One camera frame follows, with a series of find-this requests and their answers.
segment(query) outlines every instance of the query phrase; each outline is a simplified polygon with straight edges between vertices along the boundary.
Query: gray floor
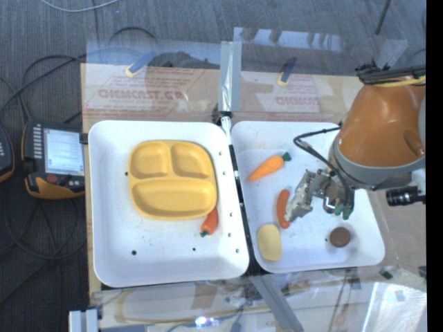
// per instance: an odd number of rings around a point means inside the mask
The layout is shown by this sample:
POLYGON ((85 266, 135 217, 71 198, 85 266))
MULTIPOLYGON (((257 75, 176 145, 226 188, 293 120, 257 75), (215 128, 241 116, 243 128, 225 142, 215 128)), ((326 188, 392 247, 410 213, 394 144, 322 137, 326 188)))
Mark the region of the gray floor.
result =
MULTIPOLYGON (((45 1, 67 10, 80 10, 112 0, 45 1)), ((50 57, 29 71, 27 68, 49 55, 81 56, 91 42, 107 46, 112 39, 121 46, 142 44, 152 38, 147 32, 157 39, 213 44, 232 41, 234 28, 324 33, 343 40, 345 53, 338 59, 302 58, 297 64, 299 73, 353 75, 356 67, 372 59, 380 66, 425 64, 426 0, 392 0, 376 34, 385 1, 123 0, 86 12, 66 12, 40 0, 0 0, 0 76, 14 89, 35 79, 20 93, 32 118, 80 124, 79 64, 71 62, 41 78, 38 77, 69 59, 50 57)), ((0 122, 17 155, 23 122, 18 98, 9 102, 11 95, 7 84, 0 82, 0 122)), ((6 198, 1 220, 8 215, 13 228, 19 230, 30 217, 36 200, 27 195, 19 173, 3 183, 1 191, 6 198)), ((50 254, 53 245, 46 222, 57 244, 63 243, 76 227, 63 251, 73 251, 73 256, 46 263, 16 246, 0 256, 0 331, 66 331, 67 312, 87 307, 87 253, 84 246, 77 250, 85 234, 83 204, 80 201, 76 221, 71 203, 45 203, 35 213, 24 239, 27 247, 50 254)), ((8 244, 8 233, 0 225, 0 249, 8 244)))

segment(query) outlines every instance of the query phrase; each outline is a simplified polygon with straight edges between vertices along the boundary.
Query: white tray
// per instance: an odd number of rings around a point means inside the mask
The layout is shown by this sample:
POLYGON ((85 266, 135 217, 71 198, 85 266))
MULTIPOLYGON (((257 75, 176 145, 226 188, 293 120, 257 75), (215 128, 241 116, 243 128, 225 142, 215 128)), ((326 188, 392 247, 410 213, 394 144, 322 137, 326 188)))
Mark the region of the white tray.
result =
MULTIPOLYGON (((317 122, 239 122, 233 127, 233 145, 255 257, 270 273, 371 266, 384 258, 383 239, 364 190, 356 191, 354 212, 347 221, 327 214, 323 210, 323 200, 314 197, 312 212, 297 218, 285 230, 278 225, 275 204, 280 191, 289 189, 292 198, 306 169, 315 172, 325 168, 317 158, 295 146, 293 139, 302 133, 333 127, 336 124, 317 122), (286 151, 292 160, 285 162, 283 169, 253 182, 246 180, 262 161, 286 151), (276 224, 280 230, 282 257, 279 261, 263 259, 258 250, 257 231, 267 223, 276 224), (337 226, 345 226, 353 236, 343 248, 335 248, 327 241, 328 234, 337 226)), ((327 158, 335 135, 336 131, 304 141, 327 158)))
POLYGON ((249 255, 225 133, 202 122, 105 120, 89 132, 93 265, 108 286, 125 287, 239 277, 249 255), (129 153, 148 140, 187 140, 213 161, 219 224, 201 237, 206 217, 160 221, 140 215, 129 197, 129 153))

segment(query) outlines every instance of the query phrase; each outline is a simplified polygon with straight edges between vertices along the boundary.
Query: device screen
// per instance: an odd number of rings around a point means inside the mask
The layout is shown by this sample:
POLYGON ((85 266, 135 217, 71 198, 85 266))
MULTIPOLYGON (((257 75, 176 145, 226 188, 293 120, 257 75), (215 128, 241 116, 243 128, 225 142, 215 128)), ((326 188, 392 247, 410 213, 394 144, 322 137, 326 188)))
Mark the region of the device screen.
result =
POLYGON ((84 176, 83 149, 78 133, 45 128, 44 152, 46 173, 84 176))

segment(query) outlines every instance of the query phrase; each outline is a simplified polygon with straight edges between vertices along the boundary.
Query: orange carrot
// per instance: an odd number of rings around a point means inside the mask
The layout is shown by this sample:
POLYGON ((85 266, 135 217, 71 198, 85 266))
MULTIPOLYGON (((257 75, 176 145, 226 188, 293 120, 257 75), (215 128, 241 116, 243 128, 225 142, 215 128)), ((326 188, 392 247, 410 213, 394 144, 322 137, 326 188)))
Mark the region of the orange carrot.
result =
POLYGON ((282 190, 277 198, 277 219, 282 229, 287 229, 290 222, 284 218, 286 214, 286 204, 289 199, 289 190, 282 190))
POLYGON ((218 223, 219 213, 217 211, 217 207, 214 207, 214 209, 209 212, 206 220, 201 224, 200 236, 205 237, 206 235, 212 235, 218 223))
POLYGON ((284 153, 283 156, 274 155, 264 161, 257 169, 248 177, 248 181, 254 181, 281 169, 285 161, 290 161, 291 156, 284 153))

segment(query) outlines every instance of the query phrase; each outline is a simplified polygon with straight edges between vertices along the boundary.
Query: divided yellow dish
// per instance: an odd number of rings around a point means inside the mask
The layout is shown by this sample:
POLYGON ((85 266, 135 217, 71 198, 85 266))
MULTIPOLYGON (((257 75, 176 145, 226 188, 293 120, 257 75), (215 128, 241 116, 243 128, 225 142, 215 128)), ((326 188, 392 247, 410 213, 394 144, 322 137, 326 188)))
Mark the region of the divided yellow dish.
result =
POLYGON ((217 203, 213 162, 193 142, 142 142, 129 155, 127 175, 134 207, 149 218, 195 219, 217 203))

